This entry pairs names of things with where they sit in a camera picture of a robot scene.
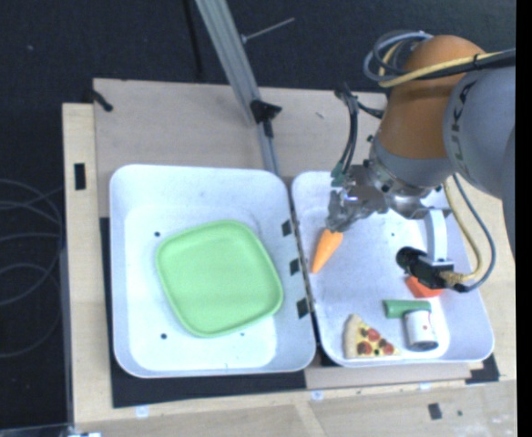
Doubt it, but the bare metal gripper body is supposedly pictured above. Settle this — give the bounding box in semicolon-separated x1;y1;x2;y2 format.
336;165;436;221

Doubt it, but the orange carrot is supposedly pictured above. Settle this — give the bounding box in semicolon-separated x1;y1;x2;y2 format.
310;228;344;275

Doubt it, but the thin black rod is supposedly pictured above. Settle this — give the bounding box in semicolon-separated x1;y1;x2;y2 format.
288;180;318;320

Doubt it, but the white plastic tray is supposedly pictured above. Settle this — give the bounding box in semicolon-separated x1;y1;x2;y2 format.
108;164;318;379
291;170;496;369

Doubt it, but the orange-red block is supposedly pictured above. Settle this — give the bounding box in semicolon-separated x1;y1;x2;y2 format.
404;275;445;300

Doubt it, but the pizza slice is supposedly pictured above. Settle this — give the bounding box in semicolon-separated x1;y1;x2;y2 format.
342;313;402;361

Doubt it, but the white can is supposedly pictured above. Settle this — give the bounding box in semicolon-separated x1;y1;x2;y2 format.
402;310;441;352

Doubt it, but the green plate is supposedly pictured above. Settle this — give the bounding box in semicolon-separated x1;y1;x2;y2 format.
155;218;285;339

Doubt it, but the pale wood board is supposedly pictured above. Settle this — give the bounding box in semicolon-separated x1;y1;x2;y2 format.
92;78;504;390

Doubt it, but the black cylinder on white bracket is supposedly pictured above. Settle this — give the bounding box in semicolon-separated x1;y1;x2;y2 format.
395;208;456;290

